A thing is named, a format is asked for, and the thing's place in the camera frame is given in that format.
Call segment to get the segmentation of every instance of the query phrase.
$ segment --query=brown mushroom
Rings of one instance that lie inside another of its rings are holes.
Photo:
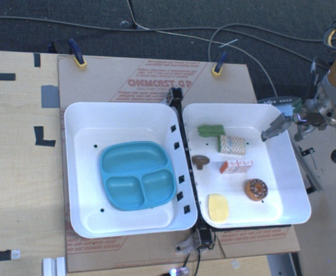
[[[198,170],[202,170],[203,166],[210,162],[205,155],[195,155],[192,157],[192,162],[197,166]]]

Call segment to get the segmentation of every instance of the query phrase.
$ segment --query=rectangular snack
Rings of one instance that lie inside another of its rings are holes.
[[[221,174],[246,173],[253,166],[253,161],[248,160],[226,160],[219,171]]]
[[[221,154],[245,155],[245,138],[220,135],[218,136],[218,150]]]

